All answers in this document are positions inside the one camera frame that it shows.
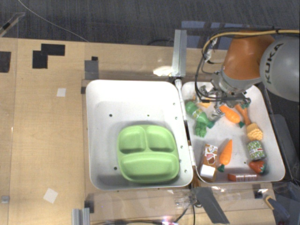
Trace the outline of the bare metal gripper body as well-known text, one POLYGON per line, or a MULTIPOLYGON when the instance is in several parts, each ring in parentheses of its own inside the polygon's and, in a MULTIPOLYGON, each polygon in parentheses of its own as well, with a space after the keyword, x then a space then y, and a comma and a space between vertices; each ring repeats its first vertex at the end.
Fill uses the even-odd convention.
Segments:
POLYGON ((216 102, 217 106, 226 104, 230 108, 241 105, 242 108, 249 107, 251 99, 246 97, 246 90, 251 87, 251 78, 246 73, 231 73, 217 71, 211 78, 212 88, 207 91, 202 86, 202 97, 216 102))

